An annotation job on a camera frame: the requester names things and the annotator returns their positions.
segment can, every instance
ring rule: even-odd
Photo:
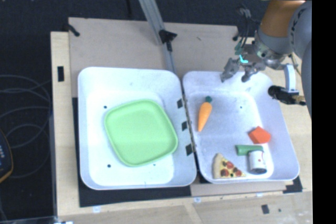
[[[250,151],[248,153],[248,158],[250,164],[250,172],[252,174],[260,175],[267,172],[263,151]]]

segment pizza slice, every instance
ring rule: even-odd
[[[221,153],[216,154],[214,158],[212,170],[213,170],[214,179],[246,176],[232,162],[224,158],[224,156]]]

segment dark floor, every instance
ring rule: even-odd
[[[0,184],[0,222],[54,214],[46,122],[52,111],[50,32],[63,30],[68,17],[145,20],[138,0],[129,1],[130,7],[127,0],[0,0],[0,128],[10,134],[15,165]],[[238,5],[256,20],[266,8],[259,0],[156,1],[163,20],[177,23],[238,25]],[[28,79],[43,85],[35,88]]]

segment green plate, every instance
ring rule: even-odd
[[[115,153],[128,166],[155,162],[177,148],[174,126],[152,100],[136,100],[111,109],[104,126]]]

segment toy carrot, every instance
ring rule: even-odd
[[[198,131],[200,132],[205,123],[207,122],[211,110],[212,110],[212,105],[210,104],[212,101],[212,98],[210,96],[207,96],[205,98],[205,102],[202,103],[201,107],[200,107],[200,111],[198,112]]]

